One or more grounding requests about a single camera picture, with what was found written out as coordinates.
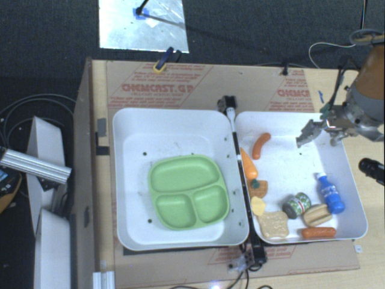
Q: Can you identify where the blue toy bottle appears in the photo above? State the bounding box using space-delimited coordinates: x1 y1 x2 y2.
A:
315 172 346 215

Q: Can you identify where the thin black and white rod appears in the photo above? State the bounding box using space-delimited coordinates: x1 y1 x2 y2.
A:
226 107 262 254

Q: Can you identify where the black block with thin wires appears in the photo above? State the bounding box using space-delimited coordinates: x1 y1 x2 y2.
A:
227 241 268 273
217 95 239 114

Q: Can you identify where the orange toy sausage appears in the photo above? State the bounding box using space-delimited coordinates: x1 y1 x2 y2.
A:
251 132 272 161
301 226 337 240

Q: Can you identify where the toy hot dog bun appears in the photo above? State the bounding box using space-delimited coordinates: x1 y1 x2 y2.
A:
301 204 333 228

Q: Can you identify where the small green can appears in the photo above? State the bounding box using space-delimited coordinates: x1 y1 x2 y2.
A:
282 191 312 220

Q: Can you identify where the brown toy biscuit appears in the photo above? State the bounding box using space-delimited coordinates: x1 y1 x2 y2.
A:
247 179 269 199

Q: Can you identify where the beige toy bread slice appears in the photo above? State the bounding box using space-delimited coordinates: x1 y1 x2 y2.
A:
256 210 291 240

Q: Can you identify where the yellow toy crisp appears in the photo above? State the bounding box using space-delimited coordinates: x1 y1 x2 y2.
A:
250 196 267 217

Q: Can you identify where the orange toy carrot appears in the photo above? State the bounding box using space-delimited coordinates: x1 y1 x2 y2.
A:
239 146 260 190

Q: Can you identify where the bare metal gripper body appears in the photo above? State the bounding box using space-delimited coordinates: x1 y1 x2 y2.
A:
321 104 385 143

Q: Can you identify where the brown cardboard board red print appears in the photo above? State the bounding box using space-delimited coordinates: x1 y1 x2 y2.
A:
105 60 361 289

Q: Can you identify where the green divided plate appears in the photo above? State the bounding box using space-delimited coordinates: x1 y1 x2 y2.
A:
147 154 231 231

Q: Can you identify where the white plastic tray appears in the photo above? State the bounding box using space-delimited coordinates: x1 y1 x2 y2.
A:
112 107 251 252
234 110 369 246

